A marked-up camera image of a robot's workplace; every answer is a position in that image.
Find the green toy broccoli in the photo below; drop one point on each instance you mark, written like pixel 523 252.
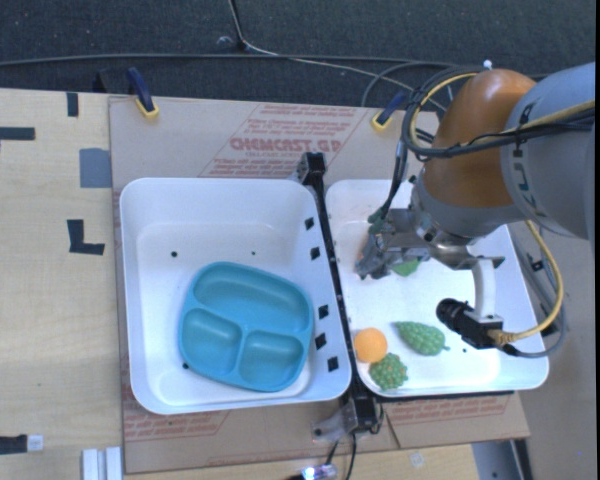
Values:
pixel 389 372

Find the orange toy fruit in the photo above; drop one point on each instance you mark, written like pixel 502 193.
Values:
pixel 370 345

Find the green toy grapes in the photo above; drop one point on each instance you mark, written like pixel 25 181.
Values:
pixel 421 338

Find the white plastic tray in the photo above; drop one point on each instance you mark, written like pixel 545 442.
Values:
pixel 220 208
pixel 410 298

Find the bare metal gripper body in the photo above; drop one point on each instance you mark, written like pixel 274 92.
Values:
pixel 405 240

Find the thin black rod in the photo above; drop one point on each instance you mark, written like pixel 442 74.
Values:
pixel 337 278

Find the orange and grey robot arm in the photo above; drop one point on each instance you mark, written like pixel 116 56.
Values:
pixel 480 133

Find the blue divided plate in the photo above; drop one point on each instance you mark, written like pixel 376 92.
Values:
pixel 245 325

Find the brown cardboard board red print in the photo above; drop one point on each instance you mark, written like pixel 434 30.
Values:
pixel 220 128

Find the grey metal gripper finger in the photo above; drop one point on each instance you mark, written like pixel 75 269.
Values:
pixel 383 269
pixel 366 267

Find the black cylinder on white bracket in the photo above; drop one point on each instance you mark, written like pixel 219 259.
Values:
pixel 467 320

